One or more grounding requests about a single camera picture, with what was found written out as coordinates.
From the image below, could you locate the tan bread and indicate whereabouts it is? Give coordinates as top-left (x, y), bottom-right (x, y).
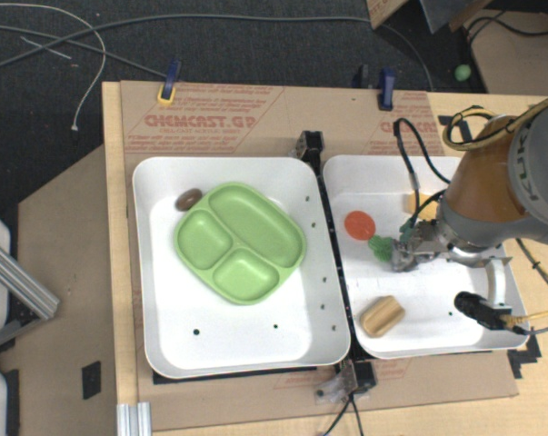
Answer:
top-left (358, 294), bottom-right (407, 339)

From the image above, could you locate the green divided plate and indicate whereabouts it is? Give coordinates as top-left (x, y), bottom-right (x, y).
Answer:
top-left (173, 181), bottom-right (308, 307)

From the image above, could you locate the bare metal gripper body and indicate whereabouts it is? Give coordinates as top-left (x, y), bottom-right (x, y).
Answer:
top-left (408, 220), bottom-right (489, 268)

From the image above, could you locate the green broccoli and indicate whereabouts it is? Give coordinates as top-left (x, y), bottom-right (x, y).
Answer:
top-left (367, 234), bottom-right (394, 263)

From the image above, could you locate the black block with thin wires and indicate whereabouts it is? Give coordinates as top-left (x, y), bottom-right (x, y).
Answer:
top-left (334, 360), bottom-right (377, 395)
top-left (294, 129), bottom-right (325, 164)

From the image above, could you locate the yellow wedge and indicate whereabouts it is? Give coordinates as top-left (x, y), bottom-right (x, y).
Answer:
top-left (402, 191), bottom-right (441, 221)

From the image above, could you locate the orange round slice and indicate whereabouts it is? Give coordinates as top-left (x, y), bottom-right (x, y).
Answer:
top-left (344, 210), bottom-right (377, 241)

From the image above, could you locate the brown doughnut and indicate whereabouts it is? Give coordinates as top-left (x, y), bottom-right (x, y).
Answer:
top-left (174, 187), bottom-right (204, 213)

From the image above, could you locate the brown cardboard board, red print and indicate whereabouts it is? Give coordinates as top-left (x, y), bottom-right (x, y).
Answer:
top-left (118, 79), bottom-right (521, 431)

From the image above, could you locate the white plastic tray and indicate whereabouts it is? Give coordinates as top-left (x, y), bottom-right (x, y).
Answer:
top-left (131, 155), bottom-right (353, 381)
top-left (322, 154), bottom-right (532, 361)

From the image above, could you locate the thin black rod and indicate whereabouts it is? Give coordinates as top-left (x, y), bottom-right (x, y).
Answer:
top-left (315, 170), bottom-right (360, 363)

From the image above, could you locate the black cylinder on white bracket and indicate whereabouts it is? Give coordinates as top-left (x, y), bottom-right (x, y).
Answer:
top-left (453, 256), bottom-right (514, 332)

